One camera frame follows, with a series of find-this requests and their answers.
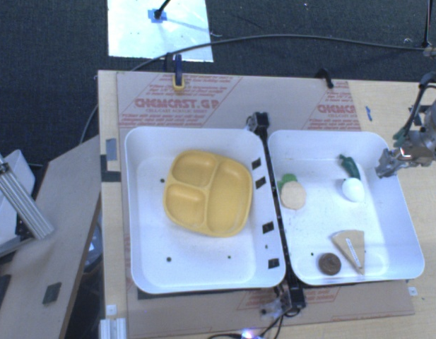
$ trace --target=brown cookie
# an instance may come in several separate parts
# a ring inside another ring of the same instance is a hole
[[[318,260],[318,266],[323,274],[335,275],[340,271],[342,263],[337,255],[327,253],[321,255]]]

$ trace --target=brown round object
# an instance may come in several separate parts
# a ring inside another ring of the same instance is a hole
[[[286,208],[299,210],[305,204],[306,193],[304,187],[299,182],[290,181],[282,186],[281,203]]]
[[[323,274],[335,275],[340,271],[342,263],[337,255],[328,253],[319,258],[318,266]]]

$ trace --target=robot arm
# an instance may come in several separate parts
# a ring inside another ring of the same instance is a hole
[[[385,149],[376,167],[378,177],[390,177],[401,168],[431,165],[436,161],[436,100],[422,112],[425,119],[418,131],[411,131],[411,125],[420,111],[420,100],[431,82],[436,83],[436,72],[426,74],[420,82],[420,92],[409,120],[394,136],[395,149]]]

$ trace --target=beige round object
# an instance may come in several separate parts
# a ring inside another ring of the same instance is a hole
[[[299,182],[287,182],[282,186],[281,203],[286,208],[299,210],[305,204],[306,193]]]

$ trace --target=wooden table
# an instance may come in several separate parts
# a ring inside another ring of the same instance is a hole
[[[98,75],[101,155],[106,155],[107,140],[119,137],[116,77],[115,71],[101,71]],[[418,84],[348,83],[361,129],[377,133],[391,146],[392,135],[407,120],[408,108],[418,93]],[[423,104],[430,104],[435,97],[435,92],[429,92]],[[366,107],[370,108],[372,121],[368,119]],[[102,170],[108,173],[120,171],[119,160],[118,154],[117,159],[105,161]],[[426,168],[403,169],[398,176],[425,257],[425,271],[410,283],[418,293],[413,297],[416,314],[286,326],[279,338],[436,338],[436,163]],[[112,178],[102,183],[105,303],[115,305],[108,308],[111,310],[107,312],[109,319],[127,316],[121,192],[120,183],[113,182]],[[186,338],[209,336],[210,333]]]

